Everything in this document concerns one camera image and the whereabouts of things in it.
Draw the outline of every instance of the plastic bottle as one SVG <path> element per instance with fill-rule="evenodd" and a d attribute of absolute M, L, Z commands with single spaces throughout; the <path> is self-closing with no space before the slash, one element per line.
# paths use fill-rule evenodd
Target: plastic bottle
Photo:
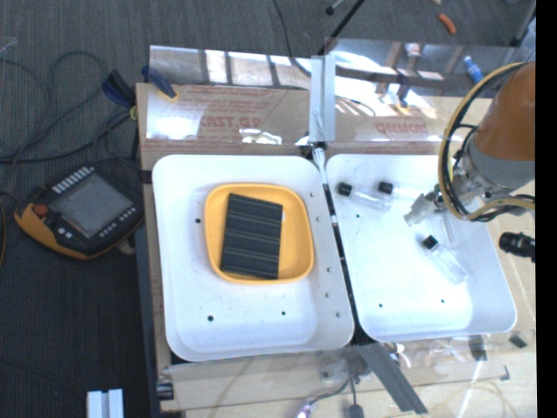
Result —
<path fill-rule="evenodd" d="M 393 203 L 393 198 L 383 192 L 374 191 L 373 189 L 359 189 L 347 183 L 339 183 L 337 192 L 357 203 L 370 206 L 382 212 L 387 212 L 391 209 L 391 204 Z"/>
<path fill-rule="evenodd" d="M 422 241 L 422 245 L 438 269 L 452 284 L 458 285 L 467 279 L 466 269 L 456 260 L 453 253 L 442 246 L 432 235 Z"/>
<path fill-rule="evenodd" d="M 466 64 L 466 71 L 468 76 L 472 79 L 474 85 L 476 85 L 481 79 L 484 78 L 483 73 L 480 70 L 480 67 L 472 62 L 472 58 L 470 56 L 464 57 L 464 63 Z"/>

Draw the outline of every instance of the robotic arm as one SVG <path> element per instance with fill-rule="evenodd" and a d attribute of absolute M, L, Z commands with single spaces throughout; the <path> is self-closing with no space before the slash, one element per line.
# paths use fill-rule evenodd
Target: robotic arm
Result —
<path fill-rule="evenodd" d="M 478 126 L 462 124 L 473 100 L 494 80 L 508 77 L 493 98 L 486 116 Z M 469 128 L 462 147 L 449 163 L 449 148 L 453 134 L 459 128 Z M 535 199 L 512 193 L 535 178 L 535 63 L 510 64 L 499 68 L 476 84 L 461 101 L 450 119 L 439 155 L 439 183 L 428 194 L 421 194 L 405 215 L 411 226 L 431 212 L 447 209 L 459 219 L 490 221 L 509 212 L 520 215 L 535 212 Z M 477 197 L 483 206 L 469 212 L 467 206 Z M 526 236 L 501 237 L 500 246 L 506 252 L 524 256 L 528 244 L 535 260 L 535 241 Z"/>

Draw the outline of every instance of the display screen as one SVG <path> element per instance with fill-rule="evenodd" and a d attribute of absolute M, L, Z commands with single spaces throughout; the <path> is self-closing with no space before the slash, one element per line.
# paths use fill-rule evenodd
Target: display screen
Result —
<path fill-rule="evenodd" d="M 98 175 L 50 204 L 53 211 L 73 225 L 88 239 L 98 233 L 133 203 Z"/>

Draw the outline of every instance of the orange and black device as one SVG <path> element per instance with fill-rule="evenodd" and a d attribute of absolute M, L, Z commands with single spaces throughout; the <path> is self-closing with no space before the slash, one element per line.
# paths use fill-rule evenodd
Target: orange and black device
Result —
<path fill-rule="evenodd" d="M 43 245 L 93 259 L 126 239 L 144 217 L 142 200 L 84 163 L 38 187 L 16 209 L 17 224 Z"/>

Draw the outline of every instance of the gray carpet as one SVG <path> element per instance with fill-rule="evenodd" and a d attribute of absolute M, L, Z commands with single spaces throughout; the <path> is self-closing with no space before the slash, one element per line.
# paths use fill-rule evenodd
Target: gray carpet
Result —
<path fill-rule="evenodd" d="M 124 390 L 126 417 L 151 416 L 135 258 L 69 260 L 11 220 L 17 199 L 86 159 L 140 192 L 115 158 L 129 155 L 135 125 L 113 117 L 121 111 L 99 91 L 107 73 L 141 81 L 151 44 L 310 57 L 357 0 L 327 16 L 335 1 L 276 0 L 278 12 L 273 0 L 0 0 L 0 37 L 17 39 L 0 64 L 0 416 L 85 417 L 86 392 L 108 388 Z M 365 0 L 339 36 L 508 46 L 533 2 Z"/>

